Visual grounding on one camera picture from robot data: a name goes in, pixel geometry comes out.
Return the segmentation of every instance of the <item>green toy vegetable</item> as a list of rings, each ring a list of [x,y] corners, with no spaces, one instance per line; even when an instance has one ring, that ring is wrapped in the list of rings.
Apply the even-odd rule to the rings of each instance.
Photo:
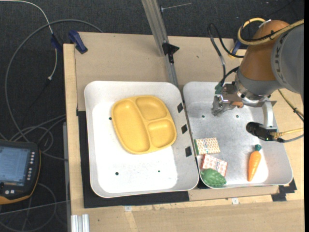
[[[201,176],[205,184],[211,187],[221,187],[226,184],[224,176],[212,168],[202,170]]]

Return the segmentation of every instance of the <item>black bracket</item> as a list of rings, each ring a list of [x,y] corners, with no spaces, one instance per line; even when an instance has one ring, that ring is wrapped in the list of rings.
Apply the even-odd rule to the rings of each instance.
[[[162,44],[162,48],[163,48],[164,55],[168,54],[168,56],[169,56],[169,62],[170,62],[171,64],[173,64],[173,63],[174,63],[173,54],[179,50],[179,47],[164,42],[164,43]]]
[[[296,184],[293,178],[288,186],[279,186],[279,193],[272,194],[271,198],[274,202],[275,201],[286,201],[286,194],[295,193],[295,190],[297,190],[297,188],[296,188]]]

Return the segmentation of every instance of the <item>black mat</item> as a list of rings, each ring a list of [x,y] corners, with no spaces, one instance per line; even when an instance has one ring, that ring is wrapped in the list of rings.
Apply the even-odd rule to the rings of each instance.
[[[189,201],[189,194],[187,191],[133,195],[119,198],[102,198],[96,195],[90,186],[87,121],[85,111],[78,112],[78,121],[85,208],[115,205],[147,205]]]

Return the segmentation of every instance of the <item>white tray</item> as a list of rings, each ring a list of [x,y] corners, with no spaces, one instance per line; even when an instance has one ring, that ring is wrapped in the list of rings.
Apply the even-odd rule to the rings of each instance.
[[[156,152],[134,155],[122,148],[114,131],[111,109],[121,99],[154,95],[167,106],[176,126],[175,143]],[[180,91],[170,83],[94,81],[84,91],[90,183],[101,197],[193,189],[199,174]]]
[[[220,117],[211,114],[214,82],[190,82],[183,88],[189,124],[193,139],[216,137],[220,153],[214,157],[227,161],[226,185],[223,188],[285,185],[293,173],[284,145],[265,142],[246,131],[248,122],[263,123],[262,108],[234,108]],[[251,182],[247,180],[248,160],[254,145],[262,146],[262,159]],[[201,165],[202,157],[197,161]]]

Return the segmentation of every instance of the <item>yellow plate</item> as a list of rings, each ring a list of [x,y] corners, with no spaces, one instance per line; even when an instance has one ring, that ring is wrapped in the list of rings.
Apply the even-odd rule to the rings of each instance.
[[[120,143],[133,154],[166,148],[177,137],[169,110],[156,96],[134,96],[117,101],[112,107],[112,122]]]

